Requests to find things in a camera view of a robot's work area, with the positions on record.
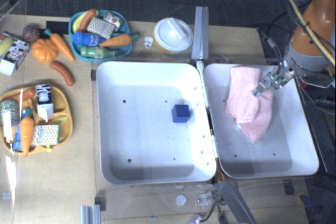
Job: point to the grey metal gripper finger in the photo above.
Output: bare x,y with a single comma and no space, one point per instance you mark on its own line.
257,89
263,91

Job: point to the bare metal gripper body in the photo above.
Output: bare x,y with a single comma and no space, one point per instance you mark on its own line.
273,77

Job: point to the pink towel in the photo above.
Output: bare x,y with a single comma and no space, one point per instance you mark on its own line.
244,102

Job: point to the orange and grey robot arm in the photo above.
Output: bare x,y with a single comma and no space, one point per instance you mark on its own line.
316,23

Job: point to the white plastic tray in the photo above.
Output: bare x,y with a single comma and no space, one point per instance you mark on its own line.
147,144
283,144

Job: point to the blue cube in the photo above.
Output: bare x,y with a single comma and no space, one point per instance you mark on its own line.
180,114

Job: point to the yellow bowl with white lid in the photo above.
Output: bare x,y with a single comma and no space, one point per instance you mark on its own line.
173,34

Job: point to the small white skull figure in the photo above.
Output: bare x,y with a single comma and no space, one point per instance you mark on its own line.
148,42

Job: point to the clear plastic bottle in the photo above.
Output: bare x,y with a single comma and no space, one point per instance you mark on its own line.
206,198

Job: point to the blue divided plate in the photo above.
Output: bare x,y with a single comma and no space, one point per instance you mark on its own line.
126,52

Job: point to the orange carrot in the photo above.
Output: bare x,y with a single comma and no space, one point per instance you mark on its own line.
61,46
27,133
116,40

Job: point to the white can with orange print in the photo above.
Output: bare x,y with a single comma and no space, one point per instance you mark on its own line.
114,19

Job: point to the green bottle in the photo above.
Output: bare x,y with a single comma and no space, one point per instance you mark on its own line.
97,52

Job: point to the pale wood board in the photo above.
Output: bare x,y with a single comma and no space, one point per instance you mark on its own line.
136,204

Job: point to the yellow patterned packet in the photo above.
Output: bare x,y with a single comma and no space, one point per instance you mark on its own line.
99,27
46,135

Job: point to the blue bottle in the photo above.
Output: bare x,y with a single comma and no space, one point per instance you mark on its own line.
86,38
17,143

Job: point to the brown sausage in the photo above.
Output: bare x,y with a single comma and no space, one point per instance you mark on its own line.
63,73
87,19
26,95

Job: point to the yellow banana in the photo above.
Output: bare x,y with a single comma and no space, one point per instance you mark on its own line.
76,22

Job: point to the yellow divided plate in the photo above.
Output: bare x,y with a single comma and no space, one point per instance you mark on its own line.
64,112

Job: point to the black and white carton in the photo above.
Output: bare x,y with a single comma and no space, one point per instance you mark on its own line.
44,102

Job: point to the orange pumpkin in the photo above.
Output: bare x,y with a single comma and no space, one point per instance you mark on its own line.
44,50

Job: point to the dark brown doughnut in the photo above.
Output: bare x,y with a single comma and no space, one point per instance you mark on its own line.
31,33

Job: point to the cow print carton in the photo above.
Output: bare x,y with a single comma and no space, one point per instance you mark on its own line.
17,53

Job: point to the green patterned can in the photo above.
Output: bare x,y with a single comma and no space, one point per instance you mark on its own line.
9,112

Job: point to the yellow-green banana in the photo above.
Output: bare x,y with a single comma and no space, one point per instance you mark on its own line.
5,46

